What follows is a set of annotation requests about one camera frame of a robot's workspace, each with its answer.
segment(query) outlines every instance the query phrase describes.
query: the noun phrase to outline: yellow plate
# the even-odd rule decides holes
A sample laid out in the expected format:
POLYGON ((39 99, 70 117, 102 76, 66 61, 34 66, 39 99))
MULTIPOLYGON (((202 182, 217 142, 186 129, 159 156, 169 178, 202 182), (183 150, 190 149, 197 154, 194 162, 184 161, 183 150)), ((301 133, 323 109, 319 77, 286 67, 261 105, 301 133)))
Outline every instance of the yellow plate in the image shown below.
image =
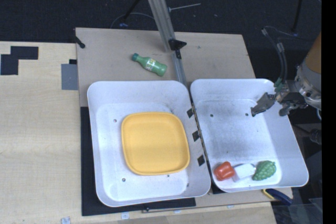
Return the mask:
POLYGON ((181 120, 167 112, 141 112, 121 124, 126 163, 138 175, 164 175, 185 169, 190 161, 181 120))

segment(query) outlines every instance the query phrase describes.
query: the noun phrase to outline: white plastic tray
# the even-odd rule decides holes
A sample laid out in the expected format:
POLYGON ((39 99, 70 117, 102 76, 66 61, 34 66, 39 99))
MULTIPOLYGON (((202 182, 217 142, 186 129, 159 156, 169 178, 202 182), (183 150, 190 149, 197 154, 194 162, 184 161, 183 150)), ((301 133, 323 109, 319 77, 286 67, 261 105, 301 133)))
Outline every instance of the white plastic tray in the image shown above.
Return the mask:
POLYGON ((187 88, 177 81, 99 81, 88 89, 96 191, 111 207, 198 197, 206 194, 211 178, 201 140, 194 141, 195 116, 189 117, 187 88), (170 112, 182 121, 190 148, 185 170, 169 175, 142 176, 127 167, 121 142, 121 123, 132 113, 170 112))
POLYGON ((232 166, 274 161, 276 173, 264 180, 251 177, 214 183, 226 192, 299 187, 308 181, 308 171, 287 116, 279 116, 276 103, 252 117, 250 108, 265 93, 274 94, 273 83, 265 79, 200 79, 191 85, 206 154, 213 170, 229 161, 232 166))

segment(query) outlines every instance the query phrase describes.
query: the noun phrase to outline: wooden table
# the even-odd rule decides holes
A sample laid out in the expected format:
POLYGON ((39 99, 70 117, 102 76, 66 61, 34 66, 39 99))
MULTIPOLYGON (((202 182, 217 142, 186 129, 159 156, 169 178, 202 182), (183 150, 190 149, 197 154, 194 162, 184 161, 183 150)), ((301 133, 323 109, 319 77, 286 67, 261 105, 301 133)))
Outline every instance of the wooden table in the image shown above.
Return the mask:
MULTIPOLYGON (((60 223, 69 217, 71 223, 276 223, 270 200, 261 191, 209 192, 196 198, 196 207, 133 211, 129 220, 122 220, 122 213, 83 217, 80 106, 87 104, 86 88, 111 78, 158 79, 122 59, 134 52, 161 62, 169 59, 157 31, 77 28, 76 33, 85 49, 77 44, 0 42, 1 55, 10 54, 11 46, 38 47, 39 53, 38 60, 19 60, 18 75, 0 76, 0 222, 60 223), (79 90, 62 90, 61 65, 69 59, 78 60, 79 90)), ((241 35, 175 34, 188 43, 182 49, 188 83, 201 77, 255 77, 241 35)), ((159 79, 174 79, 171 68, 159 79)), ((292 195, 290 188, 281 191, 292 195)))

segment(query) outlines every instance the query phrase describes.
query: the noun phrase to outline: bottle cap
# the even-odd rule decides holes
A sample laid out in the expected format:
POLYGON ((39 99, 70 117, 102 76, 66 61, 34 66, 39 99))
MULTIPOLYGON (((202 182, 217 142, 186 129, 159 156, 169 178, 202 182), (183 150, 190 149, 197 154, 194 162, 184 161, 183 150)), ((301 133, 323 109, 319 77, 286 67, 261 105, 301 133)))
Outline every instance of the bottle cap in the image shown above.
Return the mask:
POLYGON ((132 61, 136 61, 138 56, 139 56, 138 54, 133 54, 132 61))

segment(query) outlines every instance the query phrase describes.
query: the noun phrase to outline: blue tool handle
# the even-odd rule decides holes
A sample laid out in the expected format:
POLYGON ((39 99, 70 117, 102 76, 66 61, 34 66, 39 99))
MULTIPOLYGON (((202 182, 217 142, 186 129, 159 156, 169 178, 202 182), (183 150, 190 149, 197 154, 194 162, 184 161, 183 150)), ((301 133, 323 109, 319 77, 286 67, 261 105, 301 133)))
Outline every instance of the blue tool handle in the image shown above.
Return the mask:
POLYGON ((284 205, 288 205, 290 206, 293 202, 293 200, 291 198, 289 198, 286 194, 273 189, 273 188, 268 188, 266 189, 266 192, 271 194, 274 198, 278 199, 279 201, 281 201, 284 205))

